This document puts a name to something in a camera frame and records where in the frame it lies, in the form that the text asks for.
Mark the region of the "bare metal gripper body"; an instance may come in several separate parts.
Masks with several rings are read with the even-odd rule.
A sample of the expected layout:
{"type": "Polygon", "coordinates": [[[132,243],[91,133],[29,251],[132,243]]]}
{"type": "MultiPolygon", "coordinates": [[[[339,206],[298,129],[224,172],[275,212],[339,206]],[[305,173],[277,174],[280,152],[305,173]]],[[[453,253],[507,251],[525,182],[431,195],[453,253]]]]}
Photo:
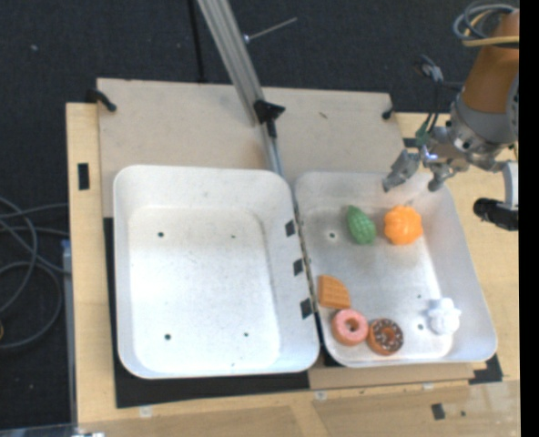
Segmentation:
{"type": "Polygon", "coordinates": [[[467,126],[435,126],[426,132],[420,147],[422,163],[427,168],[447,168],[453,172],[474,166],[496,172],[502,168],[498,157],[512,147],[511,143],[492,143],[467,126]]]}

